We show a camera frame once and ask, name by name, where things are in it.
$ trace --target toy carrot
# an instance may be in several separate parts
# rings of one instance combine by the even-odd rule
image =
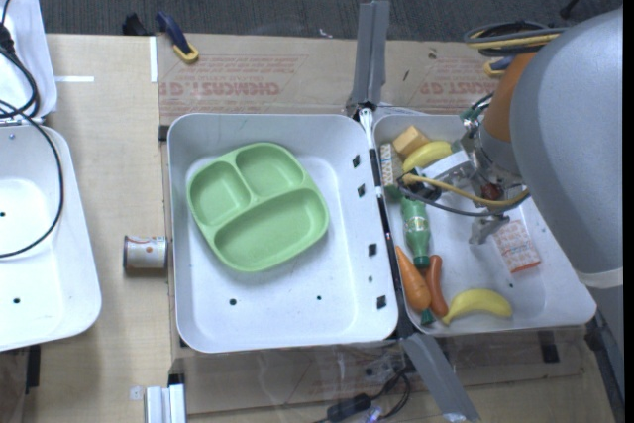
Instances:
[[[442,265],[443,259],[434,254],[429,257],[429,267],[425,271],[425,282],[427,282],[432,294],[430,308],[436,317],[445,317],[449,312],[449,307],[440,286],[440,268]]]
[[[425,278],[420,271],[414,266],[410,258],[396,246],[396,254],[398,256],[398,267],[403,281],[403,289],[405,290],[405,299],[409,306],[416,312],[421,312],[421,324],[429,324],[434,321],[434,316],[429,310],[432,302],[432,293],[427,287]]]

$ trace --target white band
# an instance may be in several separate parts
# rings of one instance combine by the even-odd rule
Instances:
[[[580,282],[588,287],[597,289],[609,289],[623,285],[623,266],[621,268],[603,271],[601,273],[581,273],[577,272]]]

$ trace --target green bottle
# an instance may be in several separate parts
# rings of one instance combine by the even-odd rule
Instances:
[[[400,213],[403,218],[405,242],[414,253],[414,265],[417,268],[427,268],[429,266],[427,249],[431,236],[427,207],[422,201],[403,197],[400,201]]]

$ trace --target duct tape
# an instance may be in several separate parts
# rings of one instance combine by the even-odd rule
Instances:
[[[623,266],[610,271],[602,271],[601,273],[581,273],[578,271],[577,277],[587,287],[610,289],[611,287],[623,285]]]
[[[167,260],[166,237],[124,237],[123,267],[125,269],[164,269]]]

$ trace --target green plate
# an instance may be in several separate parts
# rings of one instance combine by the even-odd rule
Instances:
[[[273,143],[241,147],[198,169],[187,201],[213,252],[239,271],[283,263],[328,229],[326,201],[314,181]]]

